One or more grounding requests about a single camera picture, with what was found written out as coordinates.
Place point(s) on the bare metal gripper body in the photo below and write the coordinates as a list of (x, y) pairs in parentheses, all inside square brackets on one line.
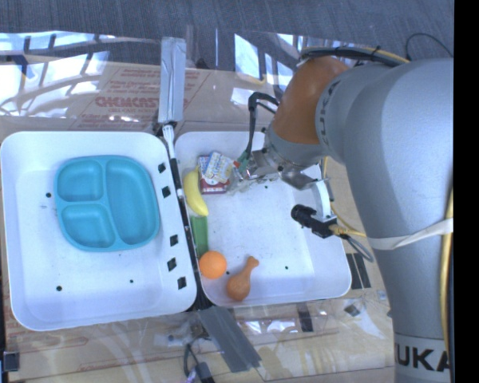
[(269, 169)]

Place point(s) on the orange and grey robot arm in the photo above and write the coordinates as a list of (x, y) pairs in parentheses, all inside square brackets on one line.
[(391, 166)]

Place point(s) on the white and blue packet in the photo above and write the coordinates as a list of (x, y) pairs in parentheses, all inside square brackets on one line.
[(217, 168)]

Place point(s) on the red carton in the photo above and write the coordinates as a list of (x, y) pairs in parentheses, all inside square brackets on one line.
[(213, 188)]

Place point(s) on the white plastic tray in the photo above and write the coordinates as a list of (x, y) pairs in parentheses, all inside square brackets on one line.
[(96, 285), (263, 234)]

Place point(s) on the yellow banana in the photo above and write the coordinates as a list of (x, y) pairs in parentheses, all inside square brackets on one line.
[(193, 198)]

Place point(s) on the thin black and white rod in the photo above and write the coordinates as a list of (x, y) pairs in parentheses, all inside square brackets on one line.
[(176, 174)]

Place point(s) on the green flat block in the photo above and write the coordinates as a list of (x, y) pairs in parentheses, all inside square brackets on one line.
[(200, 235)]

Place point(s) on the orange ball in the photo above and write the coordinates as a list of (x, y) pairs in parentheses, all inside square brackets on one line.
[(212, 265)]

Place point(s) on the orange chicken drumstick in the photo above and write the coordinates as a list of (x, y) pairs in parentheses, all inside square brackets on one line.
[(239, 285)]

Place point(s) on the blue divided plate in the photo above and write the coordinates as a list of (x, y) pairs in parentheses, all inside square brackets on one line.
[(127, 198)]

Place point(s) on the brown cardboard board red print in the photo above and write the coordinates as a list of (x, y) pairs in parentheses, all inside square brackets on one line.
[(115, 98)]

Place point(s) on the black cylinder on white bracket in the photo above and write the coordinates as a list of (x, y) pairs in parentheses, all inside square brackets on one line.
[(321, 222)]

